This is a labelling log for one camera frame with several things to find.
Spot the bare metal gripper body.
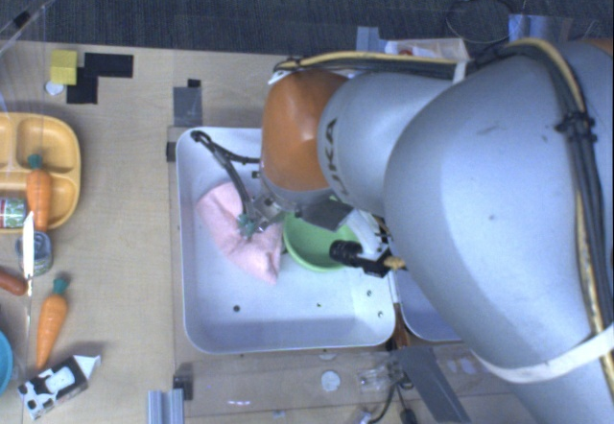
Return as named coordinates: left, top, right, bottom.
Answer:
left=252, top=194, right=355, bottom=233

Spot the green bowl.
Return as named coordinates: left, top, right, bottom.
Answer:
left=282, top=210, right=362, bottom=272

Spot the pink cloth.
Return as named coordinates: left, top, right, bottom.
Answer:
left=195, top=181, right=285, bottom=287

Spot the white plastic tray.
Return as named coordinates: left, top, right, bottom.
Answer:
left=175, top=126, right=397, bottom=356
left=392, top=263, right=465, bottom=344

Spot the white packet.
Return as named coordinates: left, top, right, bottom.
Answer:
left=383, top=38, right=470, bottom=63

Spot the orange divided plate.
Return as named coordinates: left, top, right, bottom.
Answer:
left=0, top=112, right=83, bottom=234

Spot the orange carrot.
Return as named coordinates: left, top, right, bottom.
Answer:
left=35, top=277, right=71, bottom=371
left=25, top=153, right=54, bottom=233

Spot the silver can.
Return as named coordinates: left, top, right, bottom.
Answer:
left=14, top=230, right=54, bottom=277

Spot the yellow cube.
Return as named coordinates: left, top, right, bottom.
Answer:
left=49, top=49, right=80, bottom=87

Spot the cow print milk carton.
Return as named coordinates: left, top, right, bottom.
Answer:
left=17, top=354, right=104, bottom=421

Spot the red and green can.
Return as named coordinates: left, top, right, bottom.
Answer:
left=0, top=197, right=28, bottom=229

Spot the brown sausage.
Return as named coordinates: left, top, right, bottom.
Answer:
left=0, top=265, right=30, bottom=297

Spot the blue plate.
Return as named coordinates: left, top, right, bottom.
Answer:
left=0, top=329, right=15, bottom=397

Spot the black cylinder on white bracket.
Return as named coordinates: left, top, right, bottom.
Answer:
left=329, top=209, right=407, bottom=279

